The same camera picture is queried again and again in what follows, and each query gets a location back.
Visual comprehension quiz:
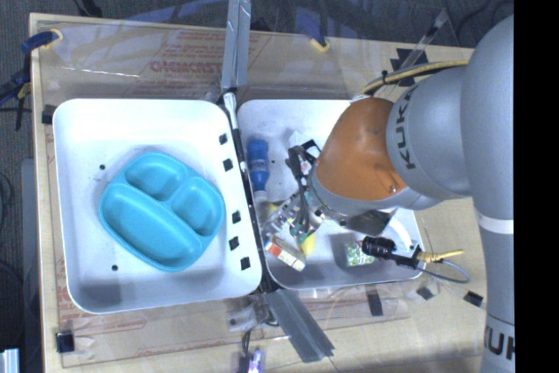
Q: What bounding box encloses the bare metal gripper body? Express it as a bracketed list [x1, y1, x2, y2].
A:
[266, 187, 328, 238]

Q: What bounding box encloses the yellow banana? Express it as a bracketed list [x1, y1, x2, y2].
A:
[300, 231, 317, 258]

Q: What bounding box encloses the brown cardboard board red print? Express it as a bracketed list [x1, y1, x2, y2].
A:
[36, 21, 438, 368]

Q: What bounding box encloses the blue divided plate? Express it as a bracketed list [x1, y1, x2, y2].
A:
[97, 150, 227, 273]

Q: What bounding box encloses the orange and white carton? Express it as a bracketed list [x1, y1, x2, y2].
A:
[263, 237, 307, 273]

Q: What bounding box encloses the black block with wires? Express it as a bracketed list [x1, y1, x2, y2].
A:
[238, 348, 266, 373]

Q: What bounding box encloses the blue bottle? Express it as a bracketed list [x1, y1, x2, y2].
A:
[245, 138, 273, 203]

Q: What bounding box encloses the white plastic tray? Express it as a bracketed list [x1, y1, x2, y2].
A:
[236, 98, 427, 292]
[52, 97, 264, 315]

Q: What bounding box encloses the green and white carton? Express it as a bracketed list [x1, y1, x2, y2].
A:
[333, 232, 377, 268]

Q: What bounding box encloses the black cylinder on white bracket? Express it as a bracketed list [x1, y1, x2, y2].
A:
[361, 217, 424, 271]

